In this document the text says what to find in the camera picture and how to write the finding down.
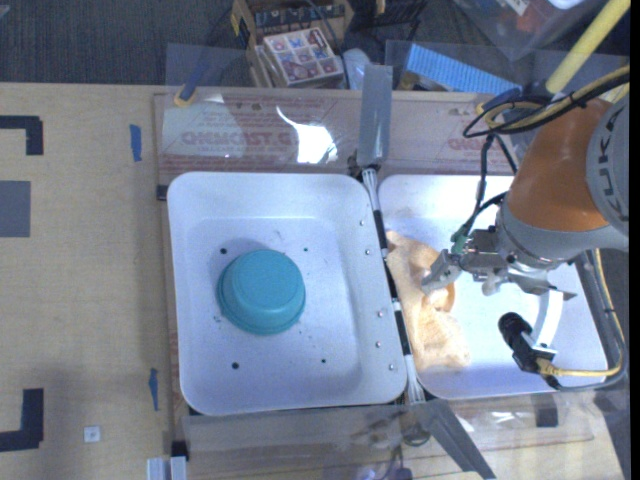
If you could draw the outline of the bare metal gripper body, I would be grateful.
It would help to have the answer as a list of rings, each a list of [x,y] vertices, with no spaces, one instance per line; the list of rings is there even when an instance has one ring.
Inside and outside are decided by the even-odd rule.
[[[555,291],[564,299],[576,296],[549,281],[549,273],[560,266],[558,261],[539,258],[519,248],[502,228],[476,229],[463,245],[456,246],[456,251],[459,268],[482,284],[484,295],[497,294],[504,284],[512,283],[527,294],[541,296]]]

